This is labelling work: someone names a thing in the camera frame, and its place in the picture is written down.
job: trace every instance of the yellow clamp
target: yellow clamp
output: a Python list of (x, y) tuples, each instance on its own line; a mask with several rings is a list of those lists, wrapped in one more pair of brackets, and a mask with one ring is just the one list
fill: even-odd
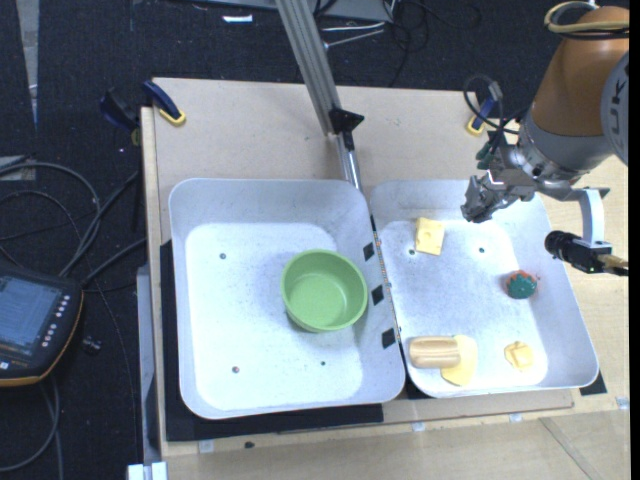
[(471, 135), (474, 135), (475, 137), (479, 137), (482, 134), (482, 131), (484, 130), (484, 122), (481, 122), (479, 128), (475, 128), (473, 126), (473, 123), (475, 123), (476, 119), (477, 119), (476, 116), (473, 116), (471, 119), (469, 119), (469, 122), (467, 123), (467, 131)]
[(160, 109), (160, 115), (164, 117), (167, 121), (169, 121), (173, 126), (182, 126), (187, 120), (187, 115), (182, 110), (180, 110), (179, 112), (180, 112), (180, 116), (174, 119), (169, 114), (167, 114), (163, 109)]

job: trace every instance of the wooden table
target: wooden table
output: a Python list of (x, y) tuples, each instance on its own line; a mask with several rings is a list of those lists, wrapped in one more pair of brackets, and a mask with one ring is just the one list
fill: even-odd
[[(170, 239), (168, 196), (193, 177), (339, 178), (335, 145), (322, 135), (303, 85), (157, 79), (186, 113), (174, 127), (143, 108), (144, 156), (160, 453), (170, 478), (477, 478), (523, 473), (540, 477), (630, 475), (628, 279), (569, 269), (598, 354), (607, 393), (551, 390), (383, 404), (382, 425), (169, 442), (164, 429), (159, 247)], [(479, 174), (475, 153), (486, 140), (465, 132), (462, 94), (339, 87), (347, 110), (365, 116), (354, 132), (363, 192), (391, 179), (466, 179)], [(608, 186), (606, 239), (628, 257), (628, 170), (605, 161), (581, 185)], [(575, 203), (543, 198), (554, 229), (580, 234)], [(253, 446), (245, 449), (247, 442)], [(619, 472), (608, 476), (611, 471)]]

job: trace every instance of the black clamp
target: black clamp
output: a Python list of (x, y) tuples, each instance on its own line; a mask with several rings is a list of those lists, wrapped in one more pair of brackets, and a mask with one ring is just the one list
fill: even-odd
[[(158, 106), (160, 115), (164, 119), (174, 126), (184, 124), (185, 113), (161, 87), (147, 80), (142, 83), (142, 90)], [(109, 89), (100, 99), (100, 112), (112, 125), (128, 131), (134, 145), (140, 145), (140, 118), (115, 88)]]
[(329, 119), (333, 126), (333, 131), (338, 134), (342, 134), (344, 141), (344, 147), (347, 151), (353, 151), (355, 144), (353, 142), (353, 130), (364, 121), (364, 116), (343, 110), (341, 108), (334, 107), (329, 111)]

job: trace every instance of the white tray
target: white tray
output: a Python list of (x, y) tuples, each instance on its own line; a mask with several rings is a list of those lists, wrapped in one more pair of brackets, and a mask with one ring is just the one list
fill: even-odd
[[(416, 386), (433, 397), (571, 388), (591, 384), (598, 360), (565, 266), (544, 248), (551, 231), (536, 196), (500, 210), (481, 224), (463, 219), (468, 181), (394, 181), (376, 187), (371, 210), (391, 284), (402, 347), (417, 336), (465, 334), (478, 344), (471, 383), (459, 387), (438, 369), (407, 364)], [(414, 251), (415, 223), (426, 217), (444, 223), (441, 255)], [(538, 278), (525, 300), (510, 298), (505, 280), (522, 269)], [(504, 358), (519, 340), (532, 347), (526, 373)]]
[(222, 419), (382, 403), (405, 382), (393, 313), (370, 294), (351, 328), (303, 331), (287, 317), (280, 275), (295, 254), (336, 250), (383, 293), (364, 196), (344, 181), (191, 179), (169, 198), (180, 392)]

